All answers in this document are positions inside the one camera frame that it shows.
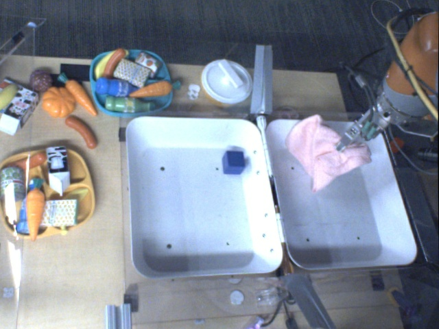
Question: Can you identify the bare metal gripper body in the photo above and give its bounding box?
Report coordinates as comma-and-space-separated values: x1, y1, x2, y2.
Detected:
344, 101, 392, 144

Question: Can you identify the pink cloth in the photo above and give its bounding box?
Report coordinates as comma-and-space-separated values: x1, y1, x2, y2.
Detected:
285, 114, 372, 193

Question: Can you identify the white plastic tray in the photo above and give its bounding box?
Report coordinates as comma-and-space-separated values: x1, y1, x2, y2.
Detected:
265, 118, 418, 271
125, 116, 284, 280

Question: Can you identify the thin black and white rod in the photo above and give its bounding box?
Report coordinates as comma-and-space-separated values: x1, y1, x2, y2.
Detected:
256, 114, 286, 249

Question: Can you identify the blue cube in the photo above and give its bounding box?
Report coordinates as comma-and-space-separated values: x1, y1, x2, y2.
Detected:
222, 149, 246, 175

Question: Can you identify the yellow bowl with white lid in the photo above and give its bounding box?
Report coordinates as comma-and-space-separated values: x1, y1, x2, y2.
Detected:
200, 58, 254, 108

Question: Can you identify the clear plastic bottle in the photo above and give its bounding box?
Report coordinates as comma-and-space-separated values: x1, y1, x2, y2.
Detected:
228, 285, 289, 307

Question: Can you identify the orange carrot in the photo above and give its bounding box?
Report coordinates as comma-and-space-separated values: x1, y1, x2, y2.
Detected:
56, 72, 99, 117
129, 79, 182, 99
25, 178, 47, 243

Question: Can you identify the small can with orange print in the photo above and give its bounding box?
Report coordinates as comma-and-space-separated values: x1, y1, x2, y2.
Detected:
134, 51, 163, 79

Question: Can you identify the green bottle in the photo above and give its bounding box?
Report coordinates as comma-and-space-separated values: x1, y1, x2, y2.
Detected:
104, 95, 156, 114

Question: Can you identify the patterned white carton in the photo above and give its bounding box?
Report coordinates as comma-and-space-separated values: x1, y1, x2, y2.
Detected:
40, 198, 79, 228
112, 58, 153, 89

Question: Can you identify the blue bottle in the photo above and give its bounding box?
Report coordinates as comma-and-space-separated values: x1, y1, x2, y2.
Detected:
15, 197, 32, 236
95, 77, 140, 97

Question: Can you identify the brown sausage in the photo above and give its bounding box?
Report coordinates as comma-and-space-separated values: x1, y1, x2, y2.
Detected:
103, 47, 128, 79
13, 151, 48, 171
64, 115, 99, 150

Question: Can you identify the blue divided plate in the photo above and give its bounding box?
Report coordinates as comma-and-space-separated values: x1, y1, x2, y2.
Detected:
89, 49, 174, 117

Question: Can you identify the yellow banana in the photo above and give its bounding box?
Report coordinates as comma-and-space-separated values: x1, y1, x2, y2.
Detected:
93, 49, 130, 80

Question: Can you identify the yellow divided plate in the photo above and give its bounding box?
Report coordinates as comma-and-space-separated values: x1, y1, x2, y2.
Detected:
0, 147, 96, 241

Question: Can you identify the black and white milk carton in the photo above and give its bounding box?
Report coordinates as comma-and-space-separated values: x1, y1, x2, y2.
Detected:
45, 145, 72, 197

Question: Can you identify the orange pumpkin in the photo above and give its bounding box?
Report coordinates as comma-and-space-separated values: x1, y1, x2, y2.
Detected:
41, 86, 78, 119

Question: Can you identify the brown round doughnut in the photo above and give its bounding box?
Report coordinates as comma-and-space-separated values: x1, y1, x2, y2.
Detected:
29, 68, 54, 93

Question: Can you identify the cow print milk carton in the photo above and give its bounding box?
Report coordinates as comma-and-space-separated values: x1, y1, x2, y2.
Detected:
0, 77, 40, 137

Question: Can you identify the green patterned can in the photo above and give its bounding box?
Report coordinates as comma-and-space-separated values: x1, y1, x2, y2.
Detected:
0, 166, 27, 198

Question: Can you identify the yellow corn cob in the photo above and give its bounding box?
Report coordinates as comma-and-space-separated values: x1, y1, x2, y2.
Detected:
0, 83, 19, 112

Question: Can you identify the black cylinder on white bracket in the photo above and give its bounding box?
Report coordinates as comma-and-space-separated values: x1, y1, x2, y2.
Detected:
416, 149, 439, 163

